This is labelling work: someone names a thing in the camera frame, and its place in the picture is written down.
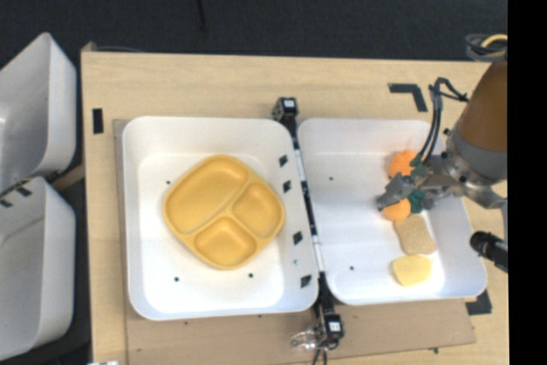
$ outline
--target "wooden board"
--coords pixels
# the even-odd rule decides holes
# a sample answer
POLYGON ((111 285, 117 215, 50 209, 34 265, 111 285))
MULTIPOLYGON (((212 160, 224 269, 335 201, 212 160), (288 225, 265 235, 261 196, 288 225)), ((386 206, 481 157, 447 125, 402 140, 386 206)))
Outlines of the wooden board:
MULTIPOLYGON (((82 52, 81 67, 93 359, 136 365, 309 363, 309 353, 291 351, 289 337, 314 318, 309 311, 162 323, 139 317, 124 292, 114 120, 140 115, 269 117, 277 98, 288 96, 297 98, 301 120, 430 121, 431 111, 418 112, 410 94, 390 93, 388 84, 417 84, 431 107, 427 86, 438 76, 470 94, 487 66, 476 62, 82 52), (94 133, 93 114, 99 109, 103 131, 94 133)), ((462 108, 454 101, 445 103, 443 128, 452 127, 462 108)), ((499 190, 503 194, 506 186, 499 190)), ((473 227, 503 235, 498 212, 465 202, 473 227)), ((329 362, 509 362, 507 275, 490 263, 487 269, 494 313, 471 321, 462 300, 339 306, 348 334, 331 352, 329 362), (438 355, 427 350, 443 346, 447 348, 438 355), (410 352, 387 354, 398 351, 410 352)))

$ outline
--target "yellow plate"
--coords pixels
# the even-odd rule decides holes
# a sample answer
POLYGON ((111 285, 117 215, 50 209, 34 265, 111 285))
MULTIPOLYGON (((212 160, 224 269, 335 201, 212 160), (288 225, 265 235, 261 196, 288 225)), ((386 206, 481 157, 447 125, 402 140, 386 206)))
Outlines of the yellow plate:
POLYGON ((182 176, 163 203, 171 231, 196 256, 219 269, 249 262, 285 222, 283 203, 248 166, 211 156, 182 176))

